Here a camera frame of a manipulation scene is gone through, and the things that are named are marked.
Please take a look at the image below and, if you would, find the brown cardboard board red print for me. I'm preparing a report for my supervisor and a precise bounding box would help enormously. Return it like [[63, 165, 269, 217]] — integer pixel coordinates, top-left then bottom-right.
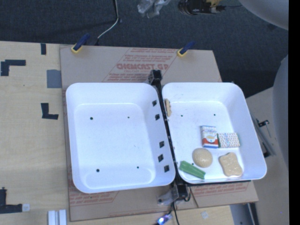
[[59, 45, 260, 222]]

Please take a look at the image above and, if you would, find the tan rectangular cracker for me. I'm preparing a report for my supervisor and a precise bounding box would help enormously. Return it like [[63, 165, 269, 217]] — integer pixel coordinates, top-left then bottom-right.
[[164, 98, 173, 117]]

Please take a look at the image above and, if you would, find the white plastic tray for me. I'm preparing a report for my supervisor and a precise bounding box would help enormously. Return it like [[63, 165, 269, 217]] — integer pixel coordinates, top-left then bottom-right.
[[65, 82, 177, 194], [161, 82, 268, 185]]

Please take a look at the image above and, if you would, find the thin black rod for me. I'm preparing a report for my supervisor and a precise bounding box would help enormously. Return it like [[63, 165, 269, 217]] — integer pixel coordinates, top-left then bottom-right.
[[154, 78, 183, 186]]

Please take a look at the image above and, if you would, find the white red blue carton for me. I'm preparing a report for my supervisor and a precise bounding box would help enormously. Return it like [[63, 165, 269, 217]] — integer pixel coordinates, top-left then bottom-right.
[[200, 125, 219, 149]]

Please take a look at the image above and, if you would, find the green white patterned packet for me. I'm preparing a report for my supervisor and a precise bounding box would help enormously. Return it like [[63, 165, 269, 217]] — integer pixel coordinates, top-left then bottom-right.
[[217, 132, 241, 149]]

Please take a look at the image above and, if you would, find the tan round bread bun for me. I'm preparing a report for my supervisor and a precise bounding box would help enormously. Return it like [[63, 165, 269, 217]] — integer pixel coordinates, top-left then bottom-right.
[[192, 148, 214, 168]]

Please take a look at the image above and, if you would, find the green bean pod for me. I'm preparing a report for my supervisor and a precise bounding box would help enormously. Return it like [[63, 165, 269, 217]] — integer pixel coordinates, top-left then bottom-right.
[[179, 160, 207, 180]]

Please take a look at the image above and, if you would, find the tan wavy biscuit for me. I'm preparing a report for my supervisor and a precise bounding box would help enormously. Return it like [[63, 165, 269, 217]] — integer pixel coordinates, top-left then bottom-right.
[[218, 151, 243, 178]]

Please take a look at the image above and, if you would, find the black cylinder on white bracket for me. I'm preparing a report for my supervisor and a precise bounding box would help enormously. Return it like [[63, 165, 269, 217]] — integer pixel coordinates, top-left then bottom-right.
[[177, 0, 227, 16]]

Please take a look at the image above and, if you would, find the black block with thin wires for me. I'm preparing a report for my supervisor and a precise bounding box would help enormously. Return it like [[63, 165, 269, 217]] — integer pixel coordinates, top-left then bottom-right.
[[174, 183, 191, 202], [148, 69, 164, 86]]

